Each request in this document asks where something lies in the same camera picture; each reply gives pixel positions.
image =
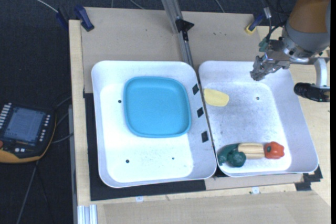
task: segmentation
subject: blue plate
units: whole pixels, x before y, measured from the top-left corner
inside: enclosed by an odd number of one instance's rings
[[[162,77],[134,77],[124,87],[124,113],[132,133],[175,137],[190,129],[188,95],[181,83]]]

